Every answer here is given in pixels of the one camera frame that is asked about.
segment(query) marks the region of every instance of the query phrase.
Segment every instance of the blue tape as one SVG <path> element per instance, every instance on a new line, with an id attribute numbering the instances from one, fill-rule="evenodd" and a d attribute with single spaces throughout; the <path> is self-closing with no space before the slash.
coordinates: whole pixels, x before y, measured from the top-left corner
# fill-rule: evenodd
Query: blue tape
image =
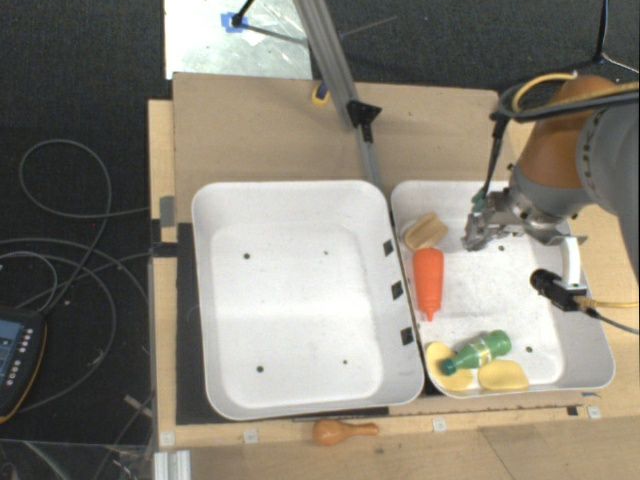
<path id="1" fill-rule="evenodd" d="M 229 32 L 230 34 L 237 34 L 242 32 L 242 28 L 243 27 L 247 27 L 249 26 L 249 20 L 247 20 L 246 16 L 242 17 L 242 23 L 240 27 L 234 27 L 231 24 L 231 20 L 232 18 L 236 15 L 235 12 L 223 12 L 220 15 L 220 22 L 222 23 L 222 26 L 224 27 L 224 29 Z"/>

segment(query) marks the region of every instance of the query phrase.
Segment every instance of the black bracket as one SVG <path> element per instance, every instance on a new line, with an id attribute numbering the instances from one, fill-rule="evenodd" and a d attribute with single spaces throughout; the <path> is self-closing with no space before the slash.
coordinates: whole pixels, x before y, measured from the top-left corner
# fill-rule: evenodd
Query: black bracket
<path id="1" fill-rule="evenodd" d="M 378 114 L 382 112 L 382 109 L 380 107 L 369 105 L 368 103 L 351 100 L 347 103 L 347 112 L 349 113 L 349 117 L 351 118 L 351 123 L 354 128 L 357 128 L 358 126 L 362 127 L 364 141 L 373 143 L 371 123 L 376 117 L 378 117 Z"/>

